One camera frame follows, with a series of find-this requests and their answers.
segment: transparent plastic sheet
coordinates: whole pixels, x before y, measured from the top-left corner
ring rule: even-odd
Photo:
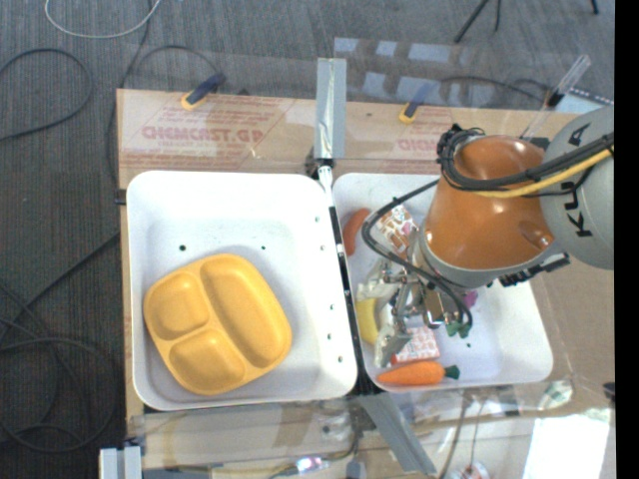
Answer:
[[[537,111],[543,107],[547,91],[559,89],[564,77],[574,74],[577,63],[582,68],[579,77],[570,77],[570,83],[561,87],[564,94],[582,99],[583,109],[612,103],[579,91],[579,78],[587,69],[582,57],[587,56],[510,48],[507,60],[497,63],[495,48],[500,46],[490,42],[334,40],[334,55],[348,62],[350,101],[417,101],[424,106]],[[569,111],[568,100],[572,98],[556,110]]]
[[[476,52],[471,54],[461,47],[458,50],[455,55],[466,59],[464,62],[469,62],[468,57],[473,63],[481,60]],[[155,169],[306,174],[315,136],[317,62],[200,53],[225,74],[227,81],[217,93],[207,95],[201,106],[188,111],[182,107],[181,99],[210,76],[209,63],[179,49],[154,52],[148,47],[142,51],[140,59],[149,56],[132,71],[118,93],[120,186],[124,188],[140,172]],[[525,95],[519,95],[518,103],[501,100],[498,92],[503,88],[492,84],[465,85],[463,90],[449,87],[445,90],[448,94],[457,94],[452,100],[443,99],[444,89],[440,87],[438,99],[419,109],[418,118],[409,129],[397,116],[406,103],[404,96],[410,95],[411,90],[396,91],[389,97],[390,91],[385,91],[385,96],[373,93],[370,82],[358,86],[353,80],[360,76],[358,71],[367,69],[367,61],[341,57],[348,60],[348,93],[345,156],[333,169],[337,180],[353,172],[435,176],[438,165],[434,144],[453,123],[479,126],[486,133],[517,134],[538,110],[538,102]],[[411,71],[414,65],[408,69],[402,64],[400,68],[394,66],[394,72],[401,73],[405,68],[419,80],[416,85],[408,84],[411,88],[425,80],[419,78],[424,75]],[[512,69],[512,77],[525,74]],[[441,76],[453,76],[452,73],[455,72],[445,68]],[[547,78],[555,79],[554,74]],[[541,133],[554,133],[570,120],[570,114],[553,113]],[[531,285],[553,350],[553,369],[547,378],[527,384],[415,391],[395,396],[438,469],[446,464],[460,422],[461,443],[453,449],[456,461],[449,463],[450,470],[460,463],[465,465],[462,462],[470,455],[475,427],[479,427],[479,438],[492,441],[493,450],[486,457],[477,444],[475,457],[487,461],[491,472],[507,476],[512,467],[520,467],[516,473],[524,470],[536,421],[573,415],[590,420],[610,415],[606,411],[608,400],[599,385],[575,374],[561,332],[560,322],[565,314],[557,314],[553,308],[556,292],[550,296],[542,279],[534,279]],[[461,420],[464,403],[469,406]],[[213,477],[243,473],[270,477],[295,464],[294,458],[325,456],[327,466],[318,468],[314,475],[334,477],[345,470],[352,456],[330,458],[347,455],[351,438],[360,431],[355,461],[366,463],[367,477],[403,475],[388,443],[374,431],[352,398],[335,400],[330,409],[326,403],[309,402],[269,404],[247,411],[198,410],[198,416],[189,410],[134,411],[130,415],[129,432],[134,441],[143,445],[145,468],[149,471],[174,465],[176,470],[185,466],[188,471],[189,466],[200,466]],[[238,427],[239,416],[247,417],[246,425]],[[239,438],[247,435],[255,438],[246,438],[246,446],[226,452],[216,448],[218,437],[205,438],[216,433],[236,445]],[[497,459],[497,454],[506,456],[513,446],[519,457],[516,466],[506,463],[503,457]]]

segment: white plastic tray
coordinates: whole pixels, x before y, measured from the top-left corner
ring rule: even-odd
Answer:
[[[127,189],[133,381],[158,410],[347,394],[357,369],[326,198],[298,175],[146,172]],[[200,396],[172,376],[144,324],[147,289],[174,269],[236,253],[269,283],[293,331],[287,358],[236,390]]]
[[[377,210],[426,183],[433,176],[346,174],[334,184],[333,195],[337,215],[343,228],[347,219],[361,208]],[[406,209],[421,224],[432,200],[433,191],[427,191],[405,203]],[[378,255],[357,234],[355,253],[347,259],[351,289],[364,281]],[[444,365],[457,365],[461,371],[458,380],[444,378],[438,385],[421,388],[447,389],[497,384],[517,384],[541,381],[550,374],[553,365],[552,349],[539,315],[530,285],[520,283],[503,287],[495,282],[490,288],[478,291],[479,297],[472,309],[473,327],[467,338],[449,337],[445,328],[435,331],[435,338]],[[381,372],[373,363],[373,349],[362,341],[366,371],[375,381]],[[392,392],[414,391],[412,388],[380,388]]]

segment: gray carpet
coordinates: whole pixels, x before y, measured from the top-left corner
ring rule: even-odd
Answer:
[[[2,478],[96,477],[97,450],[123,442],[119,209],[107,161],[115,90],[187,90],[210,72],[181,50],[157,52],[129,69],[134,59],[187,46],[225,72],[222,92],[312,98],[315,59],[338,55],[349,60],[353,100],[399,100],[401,77],[459,76],[469,92],[453,101],[442,89],[432,103],[536,109],[534,96],[587,54],[592,67],[578,87],[614,99],[615,0],[597,0],[598,15],[589,0],[501,0],[497,31],[497,0],[491,0],[459,44],[453,38],[479,0],[163,0],[148,26],[110,40],[58,31],[45,17],[44,1],[0,0],[0,66],[31,49],[60,49],[86,66],[91,85],[61,53],[18,59],[0,73],[0,138],[59,119],[92,92],[72,119],[0,141],[0,317],[36,336],[70,342],[56,344],[57,361],[51,340],[0,353],[0,420],[14,434],[0,429]],[[51,5],[58,22],[93,35],[127,29],[147,12],[146,0]],[[380,56],[379,45],[389,43],[396,43],[396,55]],[[435,46],[430,52],[450,47],[470,61],[437,71],[409,58],[411,45]],[[386,74],[382,91],[366,86],[370,71]],[[472,77],[518,84],[532,96]],[[35,338],[1,323],[0,336],[4,346]],[[73,450],[84,440],[90,442]],[[69,451],[44,452],[62,448]]]

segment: white wire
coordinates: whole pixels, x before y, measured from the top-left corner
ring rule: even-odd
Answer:
[[[117,37],[123,37],[123,36],[129,35],[129,34],[135,32],[136,30],[138,30],[145,23],[147,23],[147,21],[149,21],[151,19],[151,16],[153,16],[153,14],[156,12],[156,9],[160,5],[161,1],[162,0],[156,0],[156,3],[154,4],[154,6],[149,11],[149,14],[147,14],[147,16],[140,23],[138,23],[135,27],[130,28],[128,30],[125,30],[124,32],[119,32],[117,34],[110,34],[110,35],[105,35],[105,36],[94,36],[94,35],[91,35],[91,34],[80,34],[78,32],[73,32],[71,30],[68,30],[68,29],[64,28],[62,25],[58,24],[51,17],[51,14],[49,13],[49,3],[51,2],[51,0],[46,0],[45,1],[45,3],[44,3],[44,13],[46,14],[47,19],[49,20],[49,22],[51,22],[51,24],[54,27],[56,27],[61,32],[64,32],[65,34],[68,34],[70,36],[82,37],[82,38],[85,38],[85,39],[115,39]]]

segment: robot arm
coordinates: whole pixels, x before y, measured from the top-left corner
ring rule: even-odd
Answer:
[[[452,300],[465,332],[464,295],[568,263],[572,254],[614,267],[614,108],[569,123],[547,149],[532,141],[453,128],[442,137],[442,176],[408,257],[384,249],[371,229],[424,186],[371,214],[361,233],[379,254]]]

